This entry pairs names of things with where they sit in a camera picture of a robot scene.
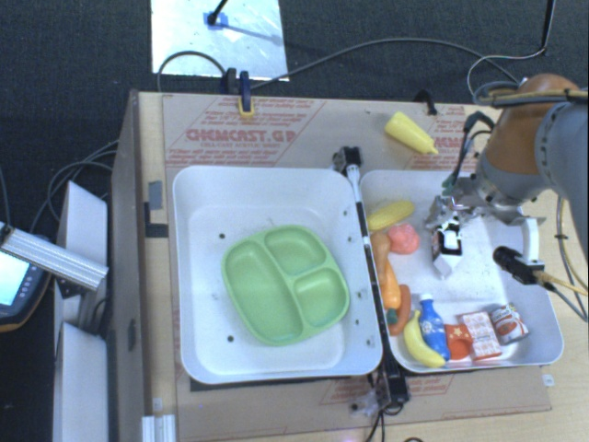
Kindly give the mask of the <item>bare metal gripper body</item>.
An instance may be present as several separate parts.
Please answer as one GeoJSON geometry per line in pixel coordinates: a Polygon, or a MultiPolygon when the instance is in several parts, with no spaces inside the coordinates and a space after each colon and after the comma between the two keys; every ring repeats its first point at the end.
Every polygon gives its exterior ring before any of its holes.
{"type": "Polygon", "coordinates": [[[515,222],[523,216],[521,202],[501,192],[483,175],[449,176],[443,182],[443,196],[451,198],[452,211],[458,206],[478,206],[481,215],[493,215],[502,222],[515,222]]]}

